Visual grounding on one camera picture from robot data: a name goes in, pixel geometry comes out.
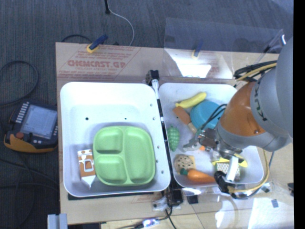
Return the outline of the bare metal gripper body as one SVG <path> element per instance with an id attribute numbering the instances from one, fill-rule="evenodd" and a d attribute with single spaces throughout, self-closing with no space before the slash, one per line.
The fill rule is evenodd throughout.
<path id="1" fill-rule="evenodd" d="M 207 128 L 203 130 L 199 135 L 199 143 L 205 147 L 206 151 L 215 151 L 222 157 L 241 154 L 241 149 L 227 144 L 219 136 L 216 129 Z"/>

